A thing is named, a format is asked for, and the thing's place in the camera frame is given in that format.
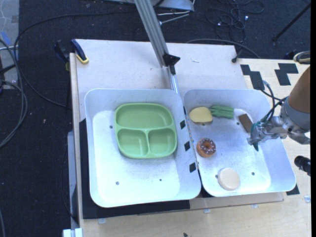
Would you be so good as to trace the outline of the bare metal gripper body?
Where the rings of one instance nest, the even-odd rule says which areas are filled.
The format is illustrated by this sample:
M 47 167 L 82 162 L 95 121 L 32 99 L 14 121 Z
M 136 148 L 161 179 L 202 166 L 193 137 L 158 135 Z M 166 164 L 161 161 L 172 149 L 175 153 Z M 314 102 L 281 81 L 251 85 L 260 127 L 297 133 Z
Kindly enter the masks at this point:
M 250 137 L 258 144 L 270 139 L 287 137 L 287 130 L 282 127 L 282 123 L 277 116 L 273 116 L 270 120 L 261 119 L 252 124 Z

